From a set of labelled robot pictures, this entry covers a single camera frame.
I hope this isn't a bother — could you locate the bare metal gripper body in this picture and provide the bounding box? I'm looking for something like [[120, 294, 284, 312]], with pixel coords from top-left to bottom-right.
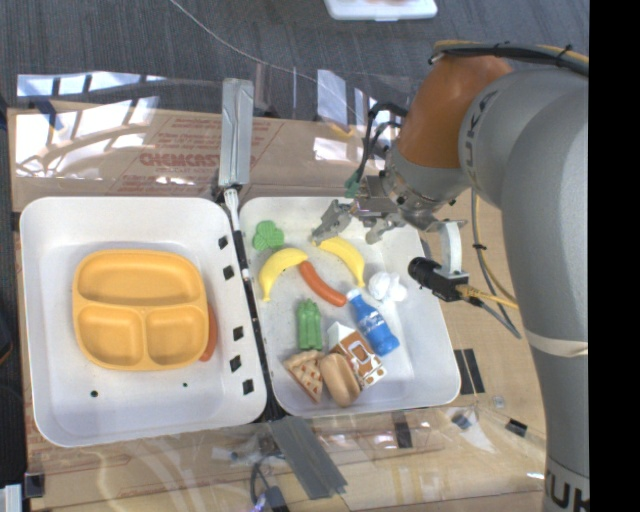
[[349, 174, 448, 232]]

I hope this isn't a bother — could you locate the yellow banana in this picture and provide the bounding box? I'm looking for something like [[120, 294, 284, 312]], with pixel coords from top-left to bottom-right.
[[258, 247, 309, 304], [312, 235, 367, 289]]

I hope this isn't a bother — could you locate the white crumpled lump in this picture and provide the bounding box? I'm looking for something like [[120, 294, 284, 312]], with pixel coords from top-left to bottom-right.
[[367, 271, 409, 304]]

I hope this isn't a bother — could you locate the orange sausage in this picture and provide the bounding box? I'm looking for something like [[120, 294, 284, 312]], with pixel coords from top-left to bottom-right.
[[298, 260, 348, 308], [198, 302, 219, 363]]

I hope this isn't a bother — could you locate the green broccoli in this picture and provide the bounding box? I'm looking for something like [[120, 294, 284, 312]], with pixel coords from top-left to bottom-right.
[[251, 219, 286, 252]]

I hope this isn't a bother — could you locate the white plastic tray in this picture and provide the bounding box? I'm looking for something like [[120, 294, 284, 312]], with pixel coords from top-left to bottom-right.
[[238, 195, 462, 419], [18, 195, 268, 449]]

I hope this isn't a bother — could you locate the blue bottle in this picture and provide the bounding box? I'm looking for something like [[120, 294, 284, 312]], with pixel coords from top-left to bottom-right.
[[345, 288, 401, 357]]

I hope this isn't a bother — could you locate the green asparagus bundle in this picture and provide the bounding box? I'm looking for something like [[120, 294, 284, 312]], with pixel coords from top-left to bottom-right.
[[295, 298, 324, 351]]

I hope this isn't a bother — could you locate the orange and white carton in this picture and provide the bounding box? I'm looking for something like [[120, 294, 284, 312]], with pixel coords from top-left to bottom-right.
[[326, 321, 388, 391]]

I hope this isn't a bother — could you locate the pizza slice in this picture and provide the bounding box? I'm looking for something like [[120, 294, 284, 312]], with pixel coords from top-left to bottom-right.
[[282, 349, 327, 405]]

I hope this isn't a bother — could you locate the tan hot dog bun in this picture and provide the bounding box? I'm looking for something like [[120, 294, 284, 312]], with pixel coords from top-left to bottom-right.
[[318, 352, 362, 408]]

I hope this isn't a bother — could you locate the brown cardboard board red print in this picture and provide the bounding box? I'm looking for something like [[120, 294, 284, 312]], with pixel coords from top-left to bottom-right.
[[6, 98, 547, 512]]

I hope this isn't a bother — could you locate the orange divided plate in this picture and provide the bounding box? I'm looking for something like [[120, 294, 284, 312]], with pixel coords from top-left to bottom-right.
[[71, 248, 211, 372]]

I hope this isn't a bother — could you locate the black cylinder on white bracket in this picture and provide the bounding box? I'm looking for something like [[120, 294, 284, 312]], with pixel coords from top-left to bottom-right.
[[407, 220, 471, 303]]

